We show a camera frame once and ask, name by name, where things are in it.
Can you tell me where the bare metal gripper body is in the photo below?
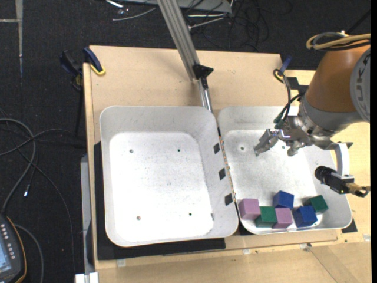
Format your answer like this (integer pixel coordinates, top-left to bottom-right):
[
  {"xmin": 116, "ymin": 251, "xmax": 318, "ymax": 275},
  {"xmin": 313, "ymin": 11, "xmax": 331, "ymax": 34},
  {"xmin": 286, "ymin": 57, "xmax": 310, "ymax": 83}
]
[{"xmin": 276, "ymin": 116, "xmax": 336, "ymax": 150}]

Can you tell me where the white plastic tray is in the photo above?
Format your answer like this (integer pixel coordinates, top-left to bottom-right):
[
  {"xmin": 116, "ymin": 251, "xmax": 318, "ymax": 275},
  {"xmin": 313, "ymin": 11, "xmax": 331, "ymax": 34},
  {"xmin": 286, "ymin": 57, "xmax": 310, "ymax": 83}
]
[
  {"xmin": 99, "ymin": 105, "xmax": 239, "ymax": 248},
  {"xmin": 217, "ymin": 106, "xmax": 353, "ymax": 236}
]

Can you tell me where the blue cube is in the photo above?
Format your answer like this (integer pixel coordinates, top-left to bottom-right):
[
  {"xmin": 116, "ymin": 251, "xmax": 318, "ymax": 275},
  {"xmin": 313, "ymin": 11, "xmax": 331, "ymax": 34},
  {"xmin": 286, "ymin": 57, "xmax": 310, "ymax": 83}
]
[
  {"xmin": 292, "ymin": 205, "xmax": 319, "ymax": 228},
  {"xmin": 272, "ymin": 190, "xmax": 295, "ymax": 210}
]

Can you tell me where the green cube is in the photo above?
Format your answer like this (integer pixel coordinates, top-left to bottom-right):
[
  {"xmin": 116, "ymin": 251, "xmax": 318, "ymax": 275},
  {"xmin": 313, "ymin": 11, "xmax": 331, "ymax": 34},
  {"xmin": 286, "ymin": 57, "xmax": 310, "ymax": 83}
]
[
  {"xmin": 304, "ymin": 195, "xmax": 329, "ymax": 214},
  {"xmin": 254, "ymin": 206, "xmax": 279, "ymax": 228}
]

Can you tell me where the pink cube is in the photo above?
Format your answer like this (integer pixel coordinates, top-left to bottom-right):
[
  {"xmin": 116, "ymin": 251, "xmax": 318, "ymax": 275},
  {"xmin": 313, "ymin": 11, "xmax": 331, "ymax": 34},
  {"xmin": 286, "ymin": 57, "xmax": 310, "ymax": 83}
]
[
  {"xmin": 237, "ymin": 198, "xmax": 262, "ymax": 221},
  {"xmin": 273, "ymin": 207, "xmax": 294, "ymax": 229}
]

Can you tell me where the pale wood board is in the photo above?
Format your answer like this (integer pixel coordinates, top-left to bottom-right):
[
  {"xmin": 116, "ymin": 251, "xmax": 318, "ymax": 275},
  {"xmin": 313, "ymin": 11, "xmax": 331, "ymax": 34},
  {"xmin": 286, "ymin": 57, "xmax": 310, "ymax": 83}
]
[{"xmin": 83, "ymin": 45, "xmax": 339, "ymax": 271}]

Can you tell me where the black cylinder on white bracket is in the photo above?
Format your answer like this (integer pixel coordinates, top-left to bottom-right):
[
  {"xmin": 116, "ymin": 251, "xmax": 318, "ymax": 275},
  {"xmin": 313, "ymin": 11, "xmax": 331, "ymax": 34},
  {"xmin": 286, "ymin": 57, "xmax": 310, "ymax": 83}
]
[{"xmin": 314, "ymin": 142, "xmax": 356, "ymax": 195}]

